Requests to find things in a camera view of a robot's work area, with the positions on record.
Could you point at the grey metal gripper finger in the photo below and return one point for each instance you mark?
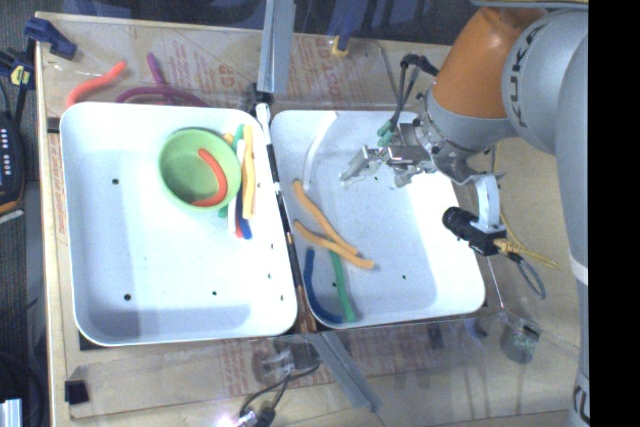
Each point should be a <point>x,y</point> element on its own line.
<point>372,153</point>
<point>356,172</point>

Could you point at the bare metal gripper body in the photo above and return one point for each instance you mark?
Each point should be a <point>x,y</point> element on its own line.
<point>417,152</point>

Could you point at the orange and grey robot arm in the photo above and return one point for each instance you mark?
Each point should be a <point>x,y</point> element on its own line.
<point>545,80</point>

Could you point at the orange foam stick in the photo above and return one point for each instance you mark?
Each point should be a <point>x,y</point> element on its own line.
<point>320,217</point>
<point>330,247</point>

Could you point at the white plastic tray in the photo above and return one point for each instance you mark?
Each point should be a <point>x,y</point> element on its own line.
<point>395,240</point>
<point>150,265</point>

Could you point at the yellow foam stick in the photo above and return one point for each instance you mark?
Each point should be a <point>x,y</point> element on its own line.
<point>248,175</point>

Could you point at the green foam stick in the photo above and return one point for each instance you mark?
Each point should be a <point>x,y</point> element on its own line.
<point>341,285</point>
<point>238,133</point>

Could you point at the blue foam stick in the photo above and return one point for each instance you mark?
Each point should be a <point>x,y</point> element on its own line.
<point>245,227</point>
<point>310,280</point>

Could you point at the red foam stick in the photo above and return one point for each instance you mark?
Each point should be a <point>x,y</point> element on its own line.
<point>218,175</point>

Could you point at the green bowl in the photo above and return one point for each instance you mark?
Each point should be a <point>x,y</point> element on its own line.
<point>182,165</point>

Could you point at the brown cardboard board red print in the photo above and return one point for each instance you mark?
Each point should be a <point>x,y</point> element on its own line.
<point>210,60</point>

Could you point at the purple foam stick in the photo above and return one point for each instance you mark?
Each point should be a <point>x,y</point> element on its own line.
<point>160,91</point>

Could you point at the orange-red foam stick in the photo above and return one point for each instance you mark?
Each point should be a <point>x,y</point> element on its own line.
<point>92,85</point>

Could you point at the black cylinder on white bracket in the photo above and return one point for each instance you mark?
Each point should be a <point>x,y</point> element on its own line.
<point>470,227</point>

